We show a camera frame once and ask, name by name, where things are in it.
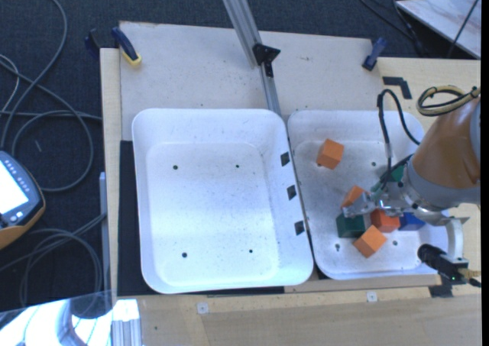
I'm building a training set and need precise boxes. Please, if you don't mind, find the orange cube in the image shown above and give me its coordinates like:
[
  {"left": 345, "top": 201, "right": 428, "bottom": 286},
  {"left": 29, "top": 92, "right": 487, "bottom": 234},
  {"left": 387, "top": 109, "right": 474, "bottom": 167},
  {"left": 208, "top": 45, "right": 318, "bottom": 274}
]
[
  {"left": 316, "top": 138, "right": 345, "bottom": 170},
  {"left": 351, "top": 225, "right": 388, "bottom": 259},
  {"left": 341, "top": 185, "right": 368, "bottom": 209}
]

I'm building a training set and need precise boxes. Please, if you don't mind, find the red-orange cube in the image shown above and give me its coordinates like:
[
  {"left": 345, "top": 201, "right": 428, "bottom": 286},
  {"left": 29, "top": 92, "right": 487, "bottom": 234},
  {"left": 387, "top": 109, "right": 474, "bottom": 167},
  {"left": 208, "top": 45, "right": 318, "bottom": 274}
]
[{"left": 369, "top": 209, "right": 401, "bottom": 234}]

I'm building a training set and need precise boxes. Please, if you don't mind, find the black cylinder on white bracket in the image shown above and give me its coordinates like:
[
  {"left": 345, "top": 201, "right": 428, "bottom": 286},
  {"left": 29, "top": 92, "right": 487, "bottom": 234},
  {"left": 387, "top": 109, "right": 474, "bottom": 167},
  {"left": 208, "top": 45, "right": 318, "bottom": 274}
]
[{"left": 417, "top": 211, "right": 471, "bottom": 284}]

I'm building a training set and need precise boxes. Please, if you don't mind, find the white plastic tray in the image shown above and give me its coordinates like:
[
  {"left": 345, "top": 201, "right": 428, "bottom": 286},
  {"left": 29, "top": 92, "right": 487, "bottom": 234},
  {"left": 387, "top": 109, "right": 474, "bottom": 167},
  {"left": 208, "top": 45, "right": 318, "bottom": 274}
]
[
  {"left": 131, "top": 108, "right": 315, "bottom": 295},
  {"left": 286, "top": 109, "right": 450, "bottom": 281}
]

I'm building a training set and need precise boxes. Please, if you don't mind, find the blue cube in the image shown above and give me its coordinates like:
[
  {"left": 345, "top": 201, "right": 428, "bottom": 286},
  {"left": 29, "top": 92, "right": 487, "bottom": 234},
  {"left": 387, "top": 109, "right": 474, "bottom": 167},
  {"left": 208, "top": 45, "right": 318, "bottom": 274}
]
[{"left": 398, "top": 212, "right": 426, "bottom": 231}]

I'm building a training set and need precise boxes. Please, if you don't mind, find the pale wood board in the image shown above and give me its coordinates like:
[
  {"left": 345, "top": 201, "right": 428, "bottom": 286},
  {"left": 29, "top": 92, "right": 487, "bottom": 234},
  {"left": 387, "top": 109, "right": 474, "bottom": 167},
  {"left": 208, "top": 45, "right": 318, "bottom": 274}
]
[{"left": 118, "top": 21, "right": 439, "bottom": 294}]

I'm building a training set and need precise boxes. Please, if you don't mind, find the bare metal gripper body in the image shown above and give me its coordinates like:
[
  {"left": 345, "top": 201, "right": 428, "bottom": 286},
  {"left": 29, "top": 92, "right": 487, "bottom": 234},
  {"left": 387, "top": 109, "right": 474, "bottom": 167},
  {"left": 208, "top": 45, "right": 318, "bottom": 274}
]
[{"left": 361, "top": 180, "right": 435, "bottom": 222}]

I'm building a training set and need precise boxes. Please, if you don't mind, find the dark green cube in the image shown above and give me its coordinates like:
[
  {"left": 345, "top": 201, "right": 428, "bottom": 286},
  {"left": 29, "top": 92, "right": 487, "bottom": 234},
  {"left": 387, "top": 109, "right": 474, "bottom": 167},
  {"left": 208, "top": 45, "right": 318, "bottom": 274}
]
[{"left": 335, "top": 212, "right": 368, "bottom": 239}]

